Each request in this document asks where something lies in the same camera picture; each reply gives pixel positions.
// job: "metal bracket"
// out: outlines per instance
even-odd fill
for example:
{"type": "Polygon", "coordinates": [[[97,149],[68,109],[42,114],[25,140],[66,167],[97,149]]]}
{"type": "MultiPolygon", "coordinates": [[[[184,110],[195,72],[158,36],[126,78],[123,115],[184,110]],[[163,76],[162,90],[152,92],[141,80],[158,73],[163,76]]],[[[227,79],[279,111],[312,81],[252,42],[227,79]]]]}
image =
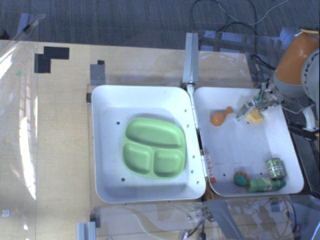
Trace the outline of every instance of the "metal bracket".
{"type": "Polygon", "coordinates": [[[185,37],[184,67],[181,87],[188,84],[196,84],[198,81],[199,60],[198,33],[187,33],[185,37]]]}
{"type": "Polygon", "coordinates": [[[96,222],[78,223],[76,225],[76,240],[96,240],[96,222]]]}

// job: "yellow object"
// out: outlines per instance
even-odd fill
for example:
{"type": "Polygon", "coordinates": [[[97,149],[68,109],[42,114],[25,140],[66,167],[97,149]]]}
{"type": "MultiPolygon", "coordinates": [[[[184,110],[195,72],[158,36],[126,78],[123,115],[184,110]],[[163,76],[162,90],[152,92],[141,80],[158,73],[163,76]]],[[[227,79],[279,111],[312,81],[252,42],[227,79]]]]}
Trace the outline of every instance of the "yellow object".
{"type": "Polygon", "coordinates": [[[258,123],[261,123],[262,120],[264,119],[262,117],[262,115],[260,115],[258,109],[254,108],[251,113],[249,113],[246,118],[248,120],[250,120],[251,122],[253,122],[254,124],[258,124],[258,123]]]}

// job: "green divided plate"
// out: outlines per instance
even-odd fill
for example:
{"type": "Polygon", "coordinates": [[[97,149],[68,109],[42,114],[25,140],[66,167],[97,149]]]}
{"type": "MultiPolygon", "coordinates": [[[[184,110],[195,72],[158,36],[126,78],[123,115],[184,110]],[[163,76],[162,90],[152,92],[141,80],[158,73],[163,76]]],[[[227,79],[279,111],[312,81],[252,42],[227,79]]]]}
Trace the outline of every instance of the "green divided plate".
{"type": "Polygon", "coordinates": [[[184,169],[186,137],[171,122],[137,117],[128,122],[122,138],[122,162],[131,173],[172,179],[184,169]]]}

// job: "soda can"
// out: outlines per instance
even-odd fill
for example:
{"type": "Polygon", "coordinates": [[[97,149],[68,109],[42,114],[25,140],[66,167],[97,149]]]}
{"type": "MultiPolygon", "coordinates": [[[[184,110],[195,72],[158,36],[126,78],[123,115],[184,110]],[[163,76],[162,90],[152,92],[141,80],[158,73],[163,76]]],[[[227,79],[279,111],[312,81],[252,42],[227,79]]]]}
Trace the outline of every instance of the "soda can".
{"type": "Polygon", "coordinates": [[[286,176],[284,166],[280,160],[280,158],[275,157],[271,158],[265,162],[266,168],[269,173],[269,177],[272,180],[283,179],[286,176]]]}

